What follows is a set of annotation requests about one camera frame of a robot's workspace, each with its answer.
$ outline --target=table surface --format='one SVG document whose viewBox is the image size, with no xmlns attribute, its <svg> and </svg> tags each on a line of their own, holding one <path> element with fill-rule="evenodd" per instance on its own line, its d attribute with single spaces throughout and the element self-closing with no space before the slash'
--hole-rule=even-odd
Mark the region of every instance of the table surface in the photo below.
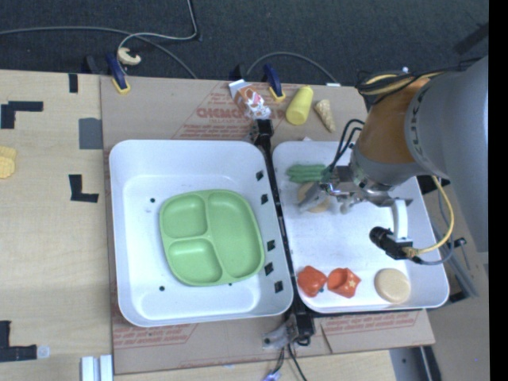
<svg viewBox="0 0 508 381">
<path fill-rule="evenodd" d="M 0 180 L 0 320 L 11 345 L 47 345 L 49 358 L 0 364 L 0 380 L 79 379 L 83 356 L 112 353 L 103 153 L 79 149 L 79 120 L 101 118 L 97 75 L 0 71 L 0 103 L 42 101 L 44 112 L 17 112 L 0 145 L 17 149 L 14 175 Z M 83 175 L 97 203 L 70 202 L 68 176 Z M 395 380 L 390 353 L 299 358 L 307 379 Z M 192 368 L 120 380 L 263 379 L 275 362 Z M 300 379 L 289 360 L 283 379 Z"/>
</svg>

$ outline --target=divided green plate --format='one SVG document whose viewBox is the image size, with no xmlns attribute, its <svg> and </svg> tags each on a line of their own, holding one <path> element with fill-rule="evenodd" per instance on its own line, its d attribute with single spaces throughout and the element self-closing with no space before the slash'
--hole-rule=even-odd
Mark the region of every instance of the divided green plate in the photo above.
<svg viewBox="0 0 508 381">
<path fill-rule="evenodd" d="M 256 217 L 236 192 L 199 190 L 176 195 L 161 206 L 159 218 L 167 262 L 183 283 L 233 283 L 263 266 Z"/>
</svg>

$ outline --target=dark background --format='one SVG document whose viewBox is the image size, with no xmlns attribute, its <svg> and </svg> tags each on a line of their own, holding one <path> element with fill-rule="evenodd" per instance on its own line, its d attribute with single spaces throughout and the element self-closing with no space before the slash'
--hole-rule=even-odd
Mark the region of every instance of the dark background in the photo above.
<svg viewBox="0 0 508 381">
<path fill-rule="evenodd" d="M 429 71 L 488 53 L 489 0 L 191 0 L 199 39 L 156 39 L 200 79 L 229 79 L 272 52 L 293 52 L 320 64 L 344 85 L 358 71 L 408 67 Z M 107 72 L 104 55 L 123 35 L 99 31 L 6 30 L 98 26 L 130 33 L 185 37 L 193 33 L 186 0 L 0 0 L 0 68 L 80 72 L 91 56 Z M 176 60 L 138 40 L 143 60 L 131 75 L 191 78 Z M 318 67 L 293 56 L 261 61 L 248 76 L 261 80 L 266 62 L 282 82 L 330 82 Z"/>
</svg>

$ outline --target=cardboard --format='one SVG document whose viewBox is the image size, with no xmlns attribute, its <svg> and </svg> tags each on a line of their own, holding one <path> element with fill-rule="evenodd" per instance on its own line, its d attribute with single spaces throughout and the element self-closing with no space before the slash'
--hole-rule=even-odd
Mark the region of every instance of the cardboard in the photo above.
<svg viewBox="0 0 508 381">
<path fill-rule="evenodd" d="M 283 316 L 193 325 L 137 328 L 117 308 L 112 230 L 109 154 L 129 139 L 250 140 L 252 120 L 233 101 L 222 81 L 129 78 L 131 91 L 120 95 L 110 77 L 101 77 L 102 128 L 106 186 L 106 218 L 110 258 L 115 374 L 275 360 L 276 350 L 262 347 L 263 333 L 283 324 Z M 274 148 L 285 140 L 338 140 L 316 112 L 304 125 L 290 125 L 285 109 L 301 85 L 284 84 L 287 98 L 276 102 L 267 83 L 253 83 L 271 109 Z M 351 118 L 365 118 L 363 99 L 351 87 L 312 86 L 314 100 L 329 99 L 340 130 Z M 298 356 L 399 348 L 432 344 L 425 310 L 382 314 L 352 314 L 315 319 L 316 334 Z"/>
</svg>

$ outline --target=orange toy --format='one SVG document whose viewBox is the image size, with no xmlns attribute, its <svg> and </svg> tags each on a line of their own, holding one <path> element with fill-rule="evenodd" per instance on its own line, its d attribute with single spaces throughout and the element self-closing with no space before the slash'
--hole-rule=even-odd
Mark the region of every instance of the orange toy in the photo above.
<svg viewBox="0 0 508 381">
<path fill-rule="evenodd" d="M 305 295 L 313 298 L 326 284 L 326 275 L 316 268 L 307 265 L 298 274 L 296 282 Z"/>
<path fill-rule="evenodd" d="M 349 268 L 335 268 L 328 275 L 328 289 L 346 298 L 355 296 L 361 279 Z"/>
</svg>

